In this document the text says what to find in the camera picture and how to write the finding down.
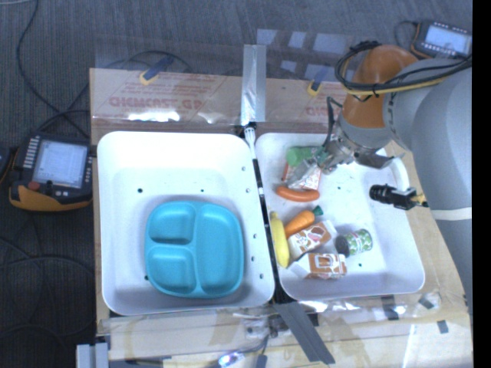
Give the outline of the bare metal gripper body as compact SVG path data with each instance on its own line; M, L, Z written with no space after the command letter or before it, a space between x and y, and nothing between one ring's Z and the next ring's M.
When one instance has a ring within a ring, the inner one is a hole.
M340 164L353 162L354 154L359 150L359 145L344 134L334 135L325 145L325 151L332 155L331 169L336 169Z

